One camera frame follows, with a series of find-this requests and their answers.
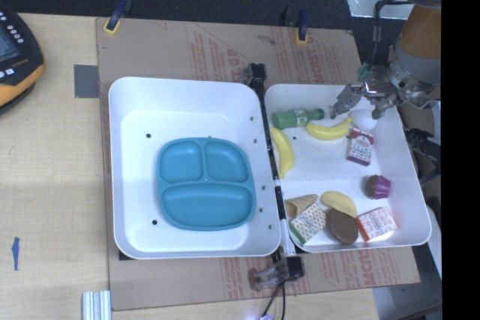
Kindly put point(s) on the tan ice cream cone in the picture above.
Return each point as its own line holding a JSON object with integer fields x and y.
{"x": 300, "y": 203}

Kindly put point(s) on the white egg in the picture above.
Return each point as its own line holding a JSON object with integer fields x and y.
{"x": 363, "y": 120}

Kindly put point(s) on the white plastic tray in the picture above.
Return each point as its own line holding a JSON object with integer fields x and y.
{"x": 138, "y": 168}
{"x": 326, "y": 172}

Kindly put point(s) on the orange and green carton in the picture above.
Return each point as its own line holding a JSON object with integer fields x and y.
{"x": 308, "y": 224}

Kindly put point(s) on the pink and white carton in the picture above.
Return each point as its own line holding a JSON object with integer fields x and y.
{"x": 360, "y": 147}

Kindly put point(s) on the green bottle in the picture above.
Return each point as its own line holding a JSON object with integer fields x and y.
{"x": 292, "y": 118}

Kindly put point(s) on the brown oval biscuit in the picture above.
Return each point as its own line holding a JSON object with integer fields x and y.
{"x": 342, "y": 226}

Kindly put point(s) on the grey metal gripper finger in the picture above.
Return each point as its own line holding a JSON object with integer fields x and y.
{"x": 345, "y": 101}
{"x": 380, "y": 108}

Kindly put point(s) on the orange and white carton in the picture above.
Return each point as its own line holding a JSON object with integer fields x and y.
{"x": 377, "y": 224}

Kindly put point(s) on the brown cardboard board red print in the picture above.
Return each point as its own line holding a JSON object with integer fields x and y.
{"x": 168, "y": 48}

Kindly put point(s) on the blue divided plate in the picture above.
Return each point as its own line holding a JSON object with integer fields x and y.
{"x": 206, "y": 183}

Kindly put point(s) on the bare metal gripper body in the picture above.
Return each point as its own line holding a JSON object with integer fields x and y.
{"x": 397, "y": 88}

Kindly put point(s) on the purple cupcake brown top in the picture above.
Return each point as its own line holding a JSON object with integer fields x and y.
{"x": 378, "y": 186}

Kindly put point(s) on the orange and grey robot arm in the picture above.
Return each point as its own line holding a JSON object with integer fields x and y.
{"x": 422, "y": 30}

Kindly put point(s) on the yellow banana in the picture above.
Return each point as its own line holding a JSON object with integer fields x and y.
{"x": 326, "y": 132}
{"x": 284, "y": 153}

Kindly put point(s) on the thin black and white rod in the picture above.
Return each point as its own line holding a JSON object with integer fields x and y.
{"x": 278, "y": 195}

